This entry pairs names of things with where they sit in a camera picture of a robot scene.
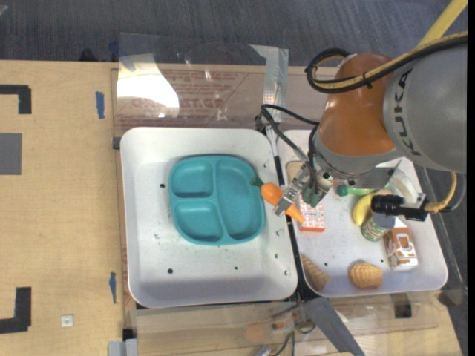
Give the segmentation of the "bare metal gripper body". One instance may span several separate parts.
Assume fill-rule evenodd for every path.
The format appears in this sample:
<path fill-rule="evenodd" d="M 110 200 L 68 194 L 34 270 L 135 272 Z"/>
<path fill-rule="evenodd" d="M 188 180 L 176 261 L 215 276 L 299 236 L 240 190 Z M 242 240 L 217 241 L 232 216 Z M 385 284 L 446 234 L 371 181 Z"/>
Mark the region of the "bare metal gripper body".
<path fill-rule="evenodd" d="M 321 201 L 334 183 L 331 174 L 316 171 L 300 161 L 289 162 L 286 173 L 291 188 L 297 191 L 303 201 Z"/>

